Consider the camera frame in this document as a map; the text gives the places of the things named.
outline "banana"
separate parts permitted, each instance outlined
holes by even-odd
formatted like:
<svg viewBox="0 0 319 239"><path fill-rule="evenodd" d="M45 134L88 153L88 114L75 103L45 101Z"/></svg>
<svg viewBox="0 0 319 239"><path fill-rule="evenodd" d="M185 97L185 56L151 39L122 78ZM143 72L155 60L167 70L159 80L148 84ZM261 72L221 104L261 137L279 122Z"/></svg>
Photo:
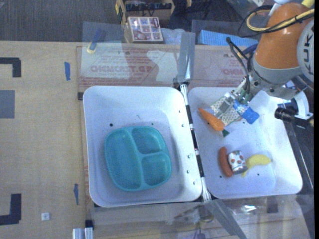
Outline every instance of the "banana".
<svg viewBox="0 0 319 239"><path fill-rule="evenodd" d="M248 170L242 173L242 177L246 176L247 172L256 165L268 165L271 159L263 154L252 155L246 159L246 165Z"/></svg>

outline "orange toy carrot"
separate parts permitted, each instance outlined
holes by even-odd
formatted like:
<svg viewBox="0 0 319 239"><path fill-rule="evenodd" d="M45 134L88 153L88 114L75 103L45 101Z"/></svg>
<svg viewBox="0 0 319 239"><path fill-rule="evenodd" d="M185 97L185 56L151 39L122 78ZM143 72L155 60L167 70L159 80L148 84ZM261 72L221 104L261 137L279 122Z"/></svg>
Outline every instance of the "orange toy carrot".
<svg viewBox="0 0 319 239"><path fill-rule="evenodd" d="M203 108L198 108L200 114L204 117L204 119L209 123L209 125L216 131L224 131L224 123L216 117L214 114L204 110Z"/></svg>

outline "gray square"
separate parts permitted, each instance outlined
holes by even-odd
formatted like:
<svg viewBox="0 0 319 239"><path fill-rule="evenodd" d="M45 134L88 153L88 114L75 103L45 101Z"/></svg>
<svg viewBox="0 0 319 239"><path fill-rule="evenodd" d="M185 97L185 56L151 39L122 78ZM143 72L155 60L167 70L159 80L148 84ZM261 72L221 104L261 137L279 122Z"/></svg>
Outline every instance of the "gray square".
<svg viewBox="0 0 319 239"><path fill-rule="evenodd" d="M0 119L14 119L15 90L0 90Z"/></svg>

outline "yellow cable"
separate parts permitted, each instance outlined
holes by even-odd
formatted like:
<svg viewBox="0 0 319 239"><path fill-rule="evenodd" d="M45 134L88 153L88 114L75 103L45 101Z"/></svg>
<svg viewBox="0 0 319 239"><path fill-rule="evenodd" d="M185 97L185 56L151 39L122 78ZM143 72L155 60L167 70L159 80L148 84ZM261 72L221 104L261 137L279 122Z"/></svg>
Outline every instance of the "yellow cable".
<svg viewBox="0 0 319 239"><path fill-rule="evenodd" d="M267 11L270 11L270 10L260 10L259 12L267 12ZM285 22L279 24L278 26L276 26L275 28L273 28L272 31L273 31L273 30L277 30L277 29L282 28L282 27L285 27L285 26L288 26L289 24L294 23L294 22L296 22L297 20L299 20L299 19L301 19L301 18L303 18L303 17L305 17L305 16L308 16L308 15L314 13L314 12L315 12L315 9L311 9L311 10L308 10L308 11L302 13L302 14L299 14L298 16L293 17L293 18L289 19L288 21L285 21ZM266 31L266 30L270 29L270 27L259 28L259 27L254 27L254 26L252 26L252 25L250 24L250 20L251 20L256 14L257 14L257 13L253 13L253 14L251 14L251 15L247 18L247 21L246 21L247 27L248 27L249 29L251 29L252 31L254 31L254 32L262 32L262 31Z"/></svg>
<svg viewBox="0 0 319 239"><path fill-rule="evenodd" d="M313 6L314 3L315 3L315 0L303 0L301 4L307 8L310 8L311 6Z"/></svg>

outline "brown toy sausage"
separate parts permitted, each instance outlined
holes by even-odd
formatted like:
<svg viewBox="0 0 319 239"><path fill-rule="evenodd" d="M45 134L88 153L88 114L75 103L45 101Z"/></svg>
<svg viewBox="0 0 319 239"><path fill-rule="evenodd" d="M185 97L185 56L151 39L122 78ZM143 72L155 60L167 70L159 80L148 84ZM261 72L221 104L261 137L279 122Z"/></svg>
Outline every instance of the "brown toy sausage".
<svg viewBox="0 0 319 239"><path fill-rule="evenodd" d="M223 171L223 173L227 177L233 176L233 171L231 170L228 160L227 160L227 149L225 147L220 148L218 152L218 160L219 160L219 165Z"/></svg>

